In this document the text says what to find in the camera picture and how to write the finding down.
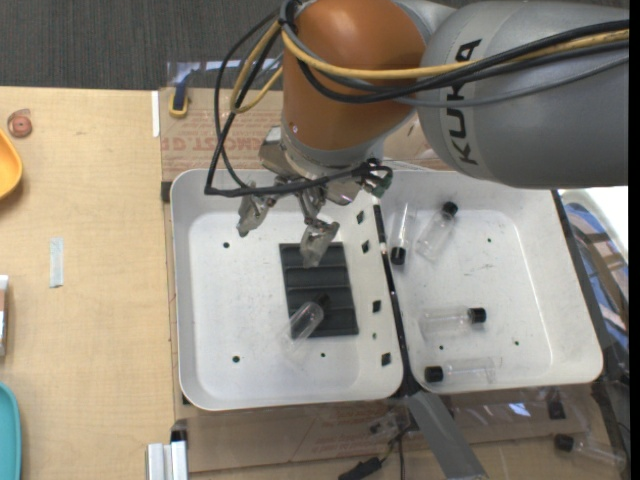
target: white container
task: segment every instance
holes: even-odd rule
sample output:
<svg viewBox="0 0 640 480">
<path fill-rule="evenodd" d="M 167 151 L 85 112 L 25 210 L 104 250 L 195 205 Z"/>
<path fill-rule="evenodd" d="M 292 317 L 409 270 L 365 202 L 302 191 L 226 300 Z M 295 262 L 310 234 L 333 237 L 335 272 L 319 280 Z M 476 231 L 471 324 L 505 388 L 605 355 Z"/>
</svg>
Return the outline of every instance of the white container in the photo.
<svg viewBox="0 0 640 480">
<path fill-rule="evenodd" d="M 258 186 L 273 182 L 268 171 L 241 176 Z M 382 200 L 361 192 L 350 205 L 327 204 L 319 218 L 340 223 L 336 241 L 344 244 L 359 334 L 306 339 L 309 360 L 295 364 L 283 357 L 277 334 L 289 317 L 279 244 L 299 242 L 305 229 L 297 200 L 281 199 L 260 228 L 240 238 L 240 201 L 205 196 L 205 179 L 205 170 L 185 172 L 171 193 L 180 383 L 202 409 L 385 399 L 405 372 L 443 394 L 585 383 L 600 374 L 602 353 L 548 191 L 395 170 Z M 225 171 L 215 184 L 233 187 Z M 405 366 L 375 214 L 379 204 L 382 220 L 392 222 L 408 200 L 418 225 L 442 201 L 460 210 L 437 262 L 412 254 L 390 269 L 408 344 Z M 483 307 L 490 318 L 482 332 L 425 341 L 420 316 L 446 307 Z M 386 354 L 390 362 L 381 360 Z M 470 354 L 492 358 L 490 382 L 486 375 L 425 382 L 426 367 L 461 364 Z"/>
</svg>

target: dark gray floor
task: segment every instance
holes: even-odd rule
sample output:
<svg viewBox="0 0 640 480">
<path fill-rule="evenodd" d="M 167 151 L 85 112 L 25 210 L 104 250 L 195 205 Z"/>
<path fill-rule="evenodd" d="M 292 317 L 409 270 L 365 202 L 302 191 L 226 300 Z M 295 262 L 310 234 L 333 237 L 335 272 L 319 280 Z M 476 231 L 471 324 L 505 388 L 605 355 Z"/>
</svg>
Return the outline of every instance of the dark gray floor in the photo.
<svg viewBox="0 0 640 480">
<path fill-rule="evenodd" d="M 0 84 L 156 89 L 165 85 L 168 61 L 221 59 L 280 1 L 0 0 Z"/>
</svg>

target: clear tube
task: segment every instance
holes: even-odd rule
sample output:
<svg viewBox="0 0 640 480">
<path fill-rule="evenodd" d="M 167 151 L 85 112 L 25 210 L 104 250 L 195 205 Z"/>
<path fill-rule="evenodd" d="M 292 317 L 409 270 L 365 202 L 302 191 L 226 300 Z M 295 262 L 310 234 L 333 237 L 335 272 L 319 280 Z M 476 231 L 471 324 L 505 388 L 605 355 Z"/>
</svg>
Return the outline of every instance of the clear tube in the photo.
<svg viewBox="0 0 640 480">
<path fill-rule="evenodd" d="M 324 319 L 324 311 L 316 302 L 305 302 L 291 315 L 280 333 L 280 342 L 287 353 L 296 353 Z"/>
<path fill-rule="evenodd" d="M 496 381 L 496 366 L 490 357 L 461 359 L 441 365 L 427 366 L 424 370 L 427 384 L 467 384 L 487 383 Z"/>
<path fill-rule="evenodd" d="M 445 203 L 427 223 L 418 241 L 416 251 L 429 260 L 436 260 L 447 237 L 451 234 L 458 207 L 451 201 Z"/>
<path fill-rule="evenodd" d="M 589 439 L 587 435 L 556 434 L 553 442 L 560 453 L 572 457 L 584 457 L 616 468 L 622 472 L 627 466 L 627 456 L 622 450 L 614 448 L 606 443 Z"/>
<path fill-rule="evenodd" d="M 412 204 L 406 203 L 402 212 L 397 215 L 391 233 L 391 263 L 394 265 L 404 264 L 407 251 L 411 247 L 415 222 L 416 209 Z"/>
<path fill-rule="evenodd" d="M 486 320 L 487 312 L 484 308 L 462 308 L 448 312 L 428 311 L 418 319 L 418 327 L 426 340 L 435 334 L 478 329 Z"/>
</svg>

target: light wood surface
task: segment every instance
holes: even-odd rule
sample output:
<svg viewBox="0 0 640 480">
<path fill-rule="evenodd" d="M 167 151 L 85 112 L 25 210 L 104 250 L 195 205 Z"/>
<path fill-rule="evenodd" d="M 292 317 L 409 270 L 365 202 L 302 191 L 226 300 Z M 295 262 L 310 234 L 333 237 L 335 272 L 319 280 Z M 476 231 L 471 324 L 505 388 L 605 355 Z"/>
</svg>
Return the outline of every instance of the light wood surface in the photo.
<svg viewBox="0 0 640 480">
<path fill-rule="evenodd" d="M 31 109 L 13 143 L 21 185 L 0 201 L 8 351 L 23 480 L 142 479 L 167 442 L 173 400 L 160 149 L 148 92 L 0 88 L 0 126 Z M 49 288 L 49 241 L 64 285 Z"/>
</svg>

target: plastic vial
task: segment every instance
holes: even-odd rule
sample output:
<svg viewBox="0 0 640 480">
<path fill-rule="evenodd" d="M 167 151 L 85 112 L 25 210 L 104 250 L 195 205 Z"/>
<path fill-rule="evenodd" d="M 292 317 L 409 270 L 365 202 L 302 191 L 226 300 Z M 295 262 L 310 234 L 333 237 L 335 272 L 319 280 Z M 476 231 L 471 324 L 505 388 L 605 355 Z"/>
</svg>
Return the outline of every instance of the plastic vial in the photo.
<svg viewBox="0 0 640 480">
<path fill-rule="evenodd" d="M 627 466 L 627 457 L 619 449 L 592 441 L 586 435 L 556 434 L 553 443 L 557 450 L 569 456 L 581 456 L 595 460 L 622 472 Z"/>
<path fill-rule="evenodd" d="M 496 367 L 491 358 L 463 359 L 424 369 L 427 384 L 493 384 Z"/>
<path fill-rule="evenodd" d="M 425 258 L 430 260 L 437 259 L 453 229 L 457 212 L 458 206 L 449 201 L 431 217 L 431 220 L 418 237 L 416 244 L 416 250 Z"/>
<path fill-rule="evenodd" d="M 394 223 L 391 234 L 391 263 L 394 265 L 404 265 L 407 250 L 411 247 L 413 230 L 416 222 L 416 209 L 409 203 L 402 208 L 398 214 L 397 222 Z"/>
<path fill-rule="evenodd" d="M 432 334 L 462 332 L 467 329 L 480 328 L 486 322 L 487 311 L 484 308 L 468 308 L 449 313 L 424 313 L 419 321 L 422 337 Z"/>
<path fill-rule="evenodd" d="M 317 302 L 305 302 L 291 315 L 281 333 L 283 348 L 295 353 L 324 319 L 324 310 Z"/>
</svg>

